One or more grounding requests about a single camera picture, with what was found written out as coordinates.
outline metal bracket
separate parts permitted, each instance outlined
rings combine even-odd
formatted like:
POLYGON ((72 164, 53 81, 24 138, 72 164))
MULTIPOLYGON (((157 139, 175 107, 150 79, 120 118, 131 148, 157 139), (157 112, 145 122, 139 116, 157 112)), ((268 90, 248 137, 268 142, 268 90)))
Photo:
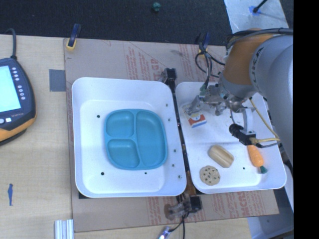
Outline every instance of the metal bracket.
POLYGON ((54 222, 55 239, 74 239, 73 220, 54 222))
POLYGON ((165 68, 160 75, 160 82, 168 85, 172 92, 175 92, 175 80, 177 79, 176 69, 175 68, 165 68))

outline white mounting plate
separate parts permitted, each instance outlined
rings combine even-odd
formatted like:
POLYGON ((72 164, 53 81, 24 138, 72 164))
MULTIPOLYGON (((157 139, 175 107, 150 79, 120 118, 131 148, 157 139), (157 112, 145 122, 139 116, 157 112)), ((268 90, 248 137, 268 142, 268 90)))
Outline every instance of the white mounting plate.
MULTIPOLYGON (((199 94, 199 89, 202 85, 202 82, 182 82, 176 87, 178 112, 194 186, 205 194, 267 190, 283 187, 286 183, 286 171, 278 146, 259 149, 265 160, 264 166, 268 169, 267 173, 261 174, 259 168, 252 165, 247 147, 229 132, 229 126, 233 124, 229 109, 224 110, 222 115, 216 116, 215 109, 210 108, 208 105, 202 105, 201 111, 207 123, 194 128, 190 126, 183 113, 182 106, 194 100, 195 96, 199 94), (215 144, 221 145, 234 156, 235 159, 229 168, 223 168, 208 156, 209 149, 215 144), (219 170, 221 178, 218 184, 209 186, 200 180, 199 171, 206 165, 214 166, 219 170)), ((263 97, 255 94, 253 101, 270 125, 263 97)), ((250 101, 246 101, 243 105, 252 107, 250 101)), ((256 112, 252 114, 256 138, 273 138, 274 135, 267 129, 258 114, 256 112)), ((243 125, 242 114, 233 115, 236 119, 235 122, 243 125)))
POLYGON ((224 0, 232 32, 247 30, 252 27, 288 28, 280 0, 267 0, 253 13, 253 8, 263 0, 224 0))
POLYGON ((84 77, 72 85, 75 181, 90 198, 177 196, 186 188, 186 173, 170 88, 156 81, 84 77), (107 158, 103 126, 120 109, 146 109, 162 120, 166 162, 149 170, 125 170, 107 158))

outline wooden table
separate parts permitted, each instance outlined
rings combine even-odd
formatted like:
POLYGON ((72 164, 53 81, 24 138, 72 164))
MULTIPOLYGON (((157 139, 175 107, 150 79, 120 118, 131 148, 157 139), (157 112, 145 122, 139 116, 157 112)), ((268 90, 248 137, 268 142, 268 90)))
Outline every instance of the wooden table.
MULTIPOLYGON (((12 36, 0 35, 0 59, 11 55, 12 36)), ((63 38, 17 36, 16 55, 33 85, 38 116, 25 134, 0 146, 0 239, 53 239, 54 221, 72 219, 66 94, 49 88, 49 70, 64 70, 63 38)), ((75 233, 74 238, 156 239, 162 229, 75 233)), ((188 239, 251 238, 246 218, 187 223, 185 229, 188 239)), ((169 238, 182 238, 182 226, 169 238)))

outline cookie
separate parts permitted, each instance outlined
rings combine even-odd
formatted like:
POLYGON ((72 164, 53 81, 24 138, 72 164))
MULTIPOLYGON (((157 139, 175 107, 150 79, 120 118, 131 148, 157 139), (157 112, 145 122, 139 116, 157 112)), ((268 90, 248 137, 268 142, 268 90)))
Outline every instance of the cookie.
POLYGON ((219 183, 220 174, 218 170, 210 165, 204 166, 199 171, 200 179, 203 183, 213 186, 219 183))

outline blue marker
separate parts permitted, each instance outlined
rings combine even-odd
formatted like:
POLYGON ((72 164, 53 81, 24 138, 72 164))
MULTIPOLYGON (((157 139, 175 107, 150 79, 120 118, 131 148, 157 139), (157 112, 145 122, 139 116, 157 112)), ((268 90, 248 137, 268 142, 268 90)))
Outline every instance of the blue marker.
POLYGON ((254 6, 250 6, 249 7, 249 11, 254 15, 254 16, 259 16, 259 14, 261 14, 261 11, 258 9, 256 12, 254 12, 254 9, 255 9, 256 7, 254 7, 254 6))
POLYGON ((8 195, 9 195, 9 205, 12 206, 12 194, 13 194, 13 184, 9 184, 8 195))

